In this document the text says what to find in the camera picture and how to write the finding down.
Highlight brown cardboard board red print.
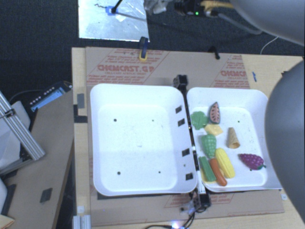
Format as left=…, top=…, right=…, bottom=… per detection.
left=85, top=47, right=285, bottom=227

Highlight green lettuce leaf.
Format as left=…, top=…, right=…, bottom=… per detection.
left=190, top=111, right=209, bottom=130

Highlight red watermelon slice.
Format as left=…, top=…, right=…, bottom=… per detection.
left=208, top=101, right=221, bottom=125

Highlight white plastic tray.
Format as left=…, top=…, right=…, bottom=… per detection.
left=90, top=83, right=199, bottom=197
left=186, top=87, right=283, bottom=193

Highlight yellow cheese wedge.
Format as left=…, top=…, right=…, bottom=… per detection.
left=204, top=124, right=224, bottom=136

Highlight thin black and white rod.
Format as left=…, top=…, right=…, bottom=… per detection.
left=180, top=86, right=204, bottom=193

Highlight green bumpy fruit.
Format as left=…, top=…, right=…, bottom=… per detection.
left=200, top=134, right=217, bottom=159

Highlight tan ice cream cone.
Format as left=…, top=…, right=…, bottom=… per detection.
left=226, top=127, right=241, bottom=149

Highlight green celery stick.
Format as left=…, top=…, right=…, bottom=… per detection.
left=198, top=156, right=216, bottom=182

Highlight yellow corn cob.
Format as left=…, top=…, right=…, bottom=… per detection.
left=214, top=147, right=236, bottom=179

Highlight orange carrot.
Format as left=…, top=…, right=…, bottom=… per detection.
left=208, top=158, right=228, bottom=187

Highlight purple grapes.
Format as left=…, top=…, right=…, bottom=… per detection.
left=238, top=153, right=267, bottom=171

